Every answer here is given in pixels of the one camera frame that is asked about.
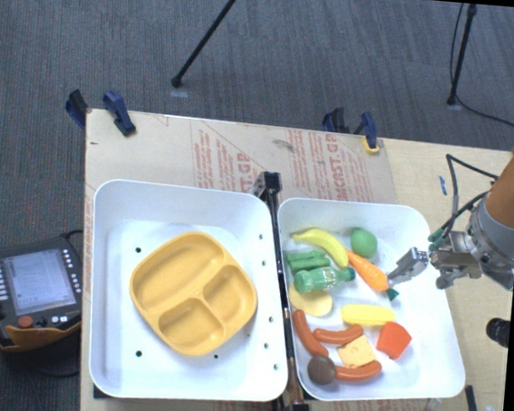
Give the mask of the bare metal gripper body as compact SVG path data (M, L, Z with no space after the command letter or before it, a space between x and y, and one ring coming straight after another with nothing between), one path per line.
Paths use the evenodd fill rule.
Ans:
M510 227L485 231L471 223L465 232L452 230L429 243L428 258L438 271L460 269L469 279L486 276L502 288L513 290L514 229Z

